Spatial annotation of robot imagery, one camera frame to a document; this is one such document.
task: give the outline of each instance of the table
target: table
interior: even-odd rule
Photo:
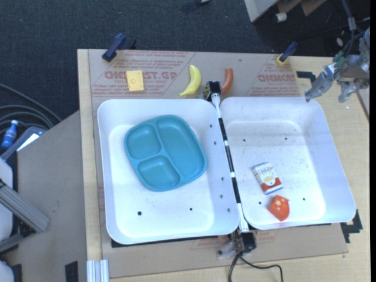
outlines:
[[[293,72],[309,71],[319,74],[330,58],[291,56]],[[93,116],[90,88],[89,50],[78,50],[80,120],[82,134],[83,182],[85,192],[86,246],[88,260],[101,260],[98,190],[93,138]],[[309,80],[296,82],[300,95],[309,90]],[[353,95],[338,103],[340,88],[333,87],[316,101],[323,107],[341,163],[351,187],[362,222],[359,234],[350,235],[348,254],[310,257],[278,262],[285,281],[370,281],[370,141],[369,121],[360,101]],[[175,271],[113,278],[111,281],[227,281],[228,267]],[[256,270],[238,265],[234,281],[279,281],[275,269]]]

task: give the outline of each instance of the yellow block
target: yellow block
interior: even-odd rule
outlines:
[[[130,92],[132,91],[143,91],[143,78],[142,78],[142,71],[126,71],[128,89]]]

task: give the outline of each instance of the blue plate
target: blue plate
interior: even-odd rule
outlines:
[[[159,116],[134,126],[127,132],[124,146],[141,182],[150,190],[178,188],[206,170],[199,140],[177,116]]]

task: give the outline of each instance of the blue bottle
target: blue bottle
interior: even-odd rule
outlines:
[[[11,127],[6,130],[6,132],[4,134],[4,139],[1,143],[1,148],[3,150],[7,150],[14,143],[14,141],[17,137],[17,126],[18,126],[18,121],[12,120]]]

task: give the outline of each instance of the yellow banana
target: yellow banana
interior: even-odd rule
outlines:
[[[186,89],[182,93],[179,93],[180,97],[195,94],[201,85],[201,72],[196,66],[189,66],[189,74],[190,82]]]

